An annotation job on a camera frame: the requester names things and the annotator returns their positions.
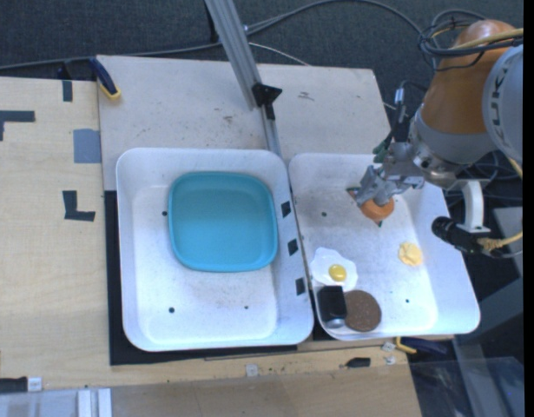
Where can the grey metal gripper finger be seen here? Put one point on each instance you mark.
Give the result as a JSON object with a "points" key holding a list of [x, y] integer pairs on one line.
{"points": [[383, 194], [367, 186]]}

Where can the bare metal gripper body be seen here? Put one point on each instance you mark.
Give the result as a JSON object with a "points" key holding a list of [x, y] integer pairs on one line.
{"points": [[405, 165]]}

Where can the orange toy carrot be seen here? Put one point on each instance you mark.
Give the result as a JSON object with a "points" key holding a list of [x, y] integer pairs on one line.
{"points": [[375, 211]]}

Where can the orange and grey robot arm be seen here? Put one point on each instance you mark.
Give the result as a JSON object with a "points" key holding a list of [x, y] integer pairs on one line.
{"points": [[455, 98]]}

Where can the pale yellow lumpy food piece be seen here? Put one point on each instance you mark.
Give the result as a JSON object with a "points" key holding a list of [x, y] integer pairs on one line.
{"points": [[410, 254]]}

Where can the white plastic tray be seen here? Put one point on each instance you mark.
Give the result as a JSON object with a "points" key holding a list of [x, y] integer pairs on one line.
{"points": [[206, 311], [379, 276]]}

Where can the white and yellow fried egg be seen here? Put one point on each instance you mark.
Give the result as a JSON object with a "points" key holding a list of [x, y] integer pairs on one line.
{"points": [[334, 269]]}

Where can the brown round biscuit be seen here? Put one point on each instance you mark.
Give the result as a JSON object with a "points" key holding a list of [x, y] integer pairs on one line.
{"points": [[363, 311]]}

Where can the black can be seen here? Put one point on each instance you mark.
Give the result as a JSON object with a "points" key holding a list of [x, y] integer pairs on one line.
{"points": [[331, 304]]}

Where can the blue plate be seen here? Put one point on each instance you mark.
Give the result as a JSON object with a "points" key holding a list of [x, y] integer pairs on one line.
{"points": [[223, 222]]}

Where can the pale wood board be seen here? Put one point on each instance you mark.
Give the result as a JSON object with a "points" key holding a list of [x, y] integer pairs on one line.
{"points": [[184, 107]]}

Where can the black cylinder on white bracket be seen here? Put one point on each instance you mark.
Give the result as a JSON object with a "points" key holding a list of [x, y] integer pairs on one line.
{"points": [[459, 233]]}

